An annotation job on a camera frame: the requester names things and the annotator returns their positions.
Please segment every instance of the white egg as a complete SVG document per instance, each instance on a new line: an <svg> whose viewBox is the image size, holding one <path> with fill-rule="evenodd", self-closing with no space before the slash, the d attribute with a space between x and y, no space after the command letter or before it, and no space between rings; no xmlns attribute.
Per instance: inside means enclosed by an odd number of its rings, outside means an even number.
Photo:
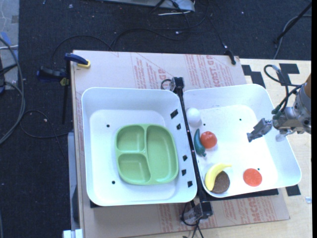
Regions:
<svg viewBox="0 0 317 238"><path fill-rule="evenodd" d="M199 110L195 108L189 108L186 111L186 116L190 125L197 125L201 119Z"/></svg>

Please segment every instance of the toy tomato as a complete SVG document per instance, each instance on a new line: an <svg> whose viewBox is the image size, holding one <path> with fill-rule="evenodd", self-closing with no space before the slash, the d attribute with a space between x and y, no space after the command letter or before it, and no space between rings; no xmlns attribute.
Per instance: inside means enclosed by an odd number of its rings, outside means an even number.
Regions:
<svg viewBox="0 0 317 238"><path fill-rule="evenodd" d="M205 131L200 136L200 142L206 149L213 148L217 144L217 137L211 131Z"/></svg>

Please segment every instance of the brown cookie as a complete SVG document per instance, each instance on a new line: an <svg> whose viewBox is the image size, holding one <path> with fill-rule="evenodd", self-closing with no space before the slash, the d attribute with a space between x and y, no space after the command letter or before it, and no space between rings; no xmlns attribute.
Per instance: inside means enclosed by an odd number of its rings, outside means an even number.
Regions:
<svg viewBox="0 0 317 238"><path fill-rule="evenodd" d="M230 179L225 171L221 171L214 181L212 192L215 194L224 193L229 189Z"/></svg>

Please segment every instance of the black carpet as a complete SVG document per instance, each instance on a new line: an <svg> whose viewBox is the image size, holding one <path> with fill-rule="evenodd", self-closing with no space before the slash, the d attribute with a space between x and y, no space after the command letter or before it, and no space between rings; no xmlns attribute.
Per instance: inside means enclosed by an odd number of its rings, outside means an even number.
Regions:
<svg viewBox="0 0 317 238"><path fill-rule="evenodd" d="M19 62L28 112L23 128L38 137L72 130L70 92L61 124L63 87L40 82L40 66L65 67L72 50L222 55L273 59L274 40L312 0L196 0L195 13L95 0L20 0ZM310 8L284 36L276 59L311 60ZM12 90L0 96L1 136L20 108ZM17 127L0 145L0 211L5 238L57 238L70 229L67 136L30 137Z"/></svg>

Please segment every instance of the green divided plate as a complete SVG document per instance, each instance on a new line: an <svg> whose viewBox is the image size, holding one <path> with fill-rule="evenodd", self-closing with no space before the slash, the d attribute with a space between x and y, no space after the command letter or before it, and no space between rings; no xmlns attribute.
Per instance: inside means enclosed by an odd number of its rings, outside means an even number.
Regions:
<svg viewBox="0 0 317 238"><path fill-rule="evenodd" d="M130 184L167 183L178 174L178 157L172 134L157 124L121 127L115 136L120 177Z"/></svg>

